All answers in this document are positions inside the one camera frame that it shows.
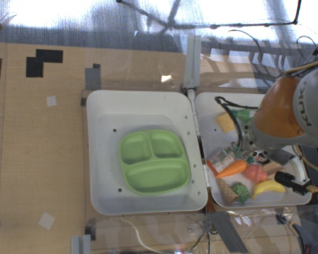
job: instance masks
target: wooden table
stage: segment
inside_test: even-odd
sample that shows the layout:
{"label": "wooden table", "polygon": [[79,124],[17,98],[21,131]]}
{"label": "wooden table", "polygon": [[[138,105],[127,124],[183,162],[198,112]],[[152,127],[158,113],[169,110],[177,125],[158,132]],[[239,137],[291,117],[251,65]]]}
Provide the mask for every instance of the wooden table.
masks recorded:
{"label": "wooden table", "polygon": [[[35,57],[36,49],[63,50],[63,63],[44,63],[43,78],[27,78],[26,57]],[[0,58],[3,59],[0,80],[0,254],[70,253],[71,236],[83,235],[87,221],[96,214],[87,199],[88,193],[85,193],[81,107],[85,68],[100,64],[105,88],[179,91],[185,56],[180,53],[0,43]],[[214,69],[207,60],[201,61],[201,73],[205,73],[201,82],[206,89],[210,89],[208,86],[212,83],[223,83],[224,78],[253,77],[250,66],[245,64],[218,63],[219,72]],[[162,75],[171,75],[173,79],[163,83]],[[47,105],[50,96],[56,97],[55,106]],[[39,224],[44,213],[54,217],[50,229]],[[259,214],[262,212],[254,210],[250,217]],[[294,234],[285,226],[277,225],[273,216],[262,216],[259,226],[236,225],[248,248],[252,252],[264,248],[271,253],[276,250],[299,253]],[[116,248],[144,250],[138,242],[135,227],[143,243],[151,248],[165,249],[164,244],[174,247],[180,243],[189,248],[198,238],[195,223],[203,219],[202,214],[127,216],[124,219],[96,217],[98,230],[97,240],[92,242],[94,253],[107,253],[108,249]],[[211,248],[225,251],[219,235],[211,235]],[[206,237],[196,248],[196,253],[205,253],[205,249]]]}

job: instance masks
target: plastic toy food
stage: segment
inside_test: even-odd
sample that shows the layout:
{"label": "plastic toy food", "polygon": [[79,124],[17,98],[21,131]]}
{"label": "plastic toy food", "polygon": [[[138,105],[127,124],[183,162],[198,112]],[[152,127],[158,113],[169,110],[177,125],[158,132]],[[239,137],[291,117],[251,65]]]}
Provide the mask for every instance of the plastic toy food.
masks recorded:
{"label": "plastic toy food", "polygon": [[255,111],[252,111],[249,109],[231,110],[231,111],[238,119],[241,119],[244,122],[250,121],[255,115]]}
{"label": "plastic toy food", "polygon": [[225,168],[222,172],[220,172],[216,177],[223,178],[226,176],[234,175],[246,170],[248,166],[248,162],[244,160],[237,160],[230,164],[227,168]]}
{"label": "plastic toy food", "polygon": [[229,114],[224,113],[218,117],[216,117],[216,122],[219,124],[220,128],[224,131],[224,133],[231,132],[235,129],[233,120],[229,116]]}
{"label": "plastic toy food", "polygon": [[139,195],[178,190],[190,180],[185,148],[173,132],[160,129],[132,132],[119,144],[119,162],[126,185]]}
{"label": "plastic toy food", "polygon": [[255,183],[258,183],[260,181],[266,180],[267,173],[263,171],[262,164],[249,165],[245,170],[245,176]]}
{"label": "plastic toy food", "polygon": [[273,179],[277,171],[284,171],[284,168],[281,164],[276,162],[270,162],[263,166],[263,171],[267,173],[267,179]]}
{"label": "plastic toy food", "polygon": [[252,195],[252,199],[255,199],[255,197],[261,193],[264,193],[266,191],[275,191],[283,193],[285,192],[285,187],[276,182],[275,180],[266,180],[265,182],[261,182],[255,185],[254,187],[254,193]]}
{"label": "plastic toy food", "polygon": [[248,188],[242,183],[234,183],[231,189],[239,196],[238,201],[244,203],[250,198],[250,192]]}
{"label": "plastic toy food", "polygon": [[223,179],[217,179],[218,186],[227,204],[234,203],[239,196],[225,183]]}

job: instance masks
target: toy carrot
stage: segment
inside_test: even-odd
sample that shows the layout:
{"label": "toy carrot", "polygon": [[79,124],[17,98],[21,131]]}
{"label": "toy carrot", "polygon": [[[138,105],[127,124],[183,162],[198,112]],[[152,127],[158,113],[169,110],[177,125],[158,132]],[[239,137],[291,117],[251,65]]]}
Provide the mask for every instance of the toy carrot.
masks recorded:
{"label": "toy carrot", "polygon": [[244,160],[237,160],[230,164],[227,168],[225,168],[222,172],[220,172],[216,177],[223,178],[226,176],[234,175],[246,170],[248,166],[248,162]]}
{"label": "toy carrot", "polygon": [[212,172],[214,173],[214,175],[218,174],[217,169],[215,169],[215,167],[212,165],[212,163],[209,160],[206,160],[206,164],[208,165],[208,167],[212,170]]}

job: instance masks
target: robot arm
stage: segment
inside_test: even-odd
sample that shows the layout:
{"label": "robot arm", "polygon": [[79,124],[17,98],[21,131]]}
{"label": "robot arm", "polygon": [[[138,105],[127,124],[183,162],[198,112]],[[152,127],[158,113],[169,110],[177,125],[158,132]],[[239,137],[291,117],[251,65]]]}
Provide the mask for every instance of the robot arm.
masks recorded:
{"label": "robot arm", "polygon": [[302,79],[286,76],[274,83],[251,122],[248,140],[261,150],[318,148],[318,68]]}

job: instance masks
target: green object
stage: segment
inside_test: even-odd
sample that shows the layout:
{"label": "green object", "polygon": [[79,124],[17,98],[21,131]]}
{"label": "green object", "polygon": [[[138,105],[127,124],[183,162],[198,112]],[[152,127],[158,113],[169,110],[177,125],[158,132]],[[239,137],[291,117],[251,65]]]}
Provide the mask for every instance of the green object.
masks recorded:
{"label": "green object", "polygon": [[244,122],[250,121],[255,115],[255,111],[252,111],[250,109],[231,110],[231,111],[238,119],[241,119]]}
{"label": "green object", "polygon": [[251,196],[248,188],[242,183],[234,183],[231,189],[239,196],[237,201],[241,203],[245,203]]}
{"label": "green object", "polygon": [[185,186],[191,177],[181,140],[167,130],[146,130],[126,135],[119,145],[119,160],[127,186],[139,195],[157,195]]}
{"label": "green object", "polygon": [[251,120],[247,121],[244,126],[244,133],[248,132],[248,129],[251,127]]}
{"label": "green object", "polygon": [[246,162],[248,162],[248,164],[252,164],[252,163],[254,163],[254,158],[252,156],[249,156],[247,158]]}
{"label": "green object", "polygon": [[249,156],[249,153],[248,151],[246,150],[240,150],[238,146],[236,146],[234,149],[233,149],[233,153],[234,153],[234,156],[235,158],[237,159],[245,159]]}

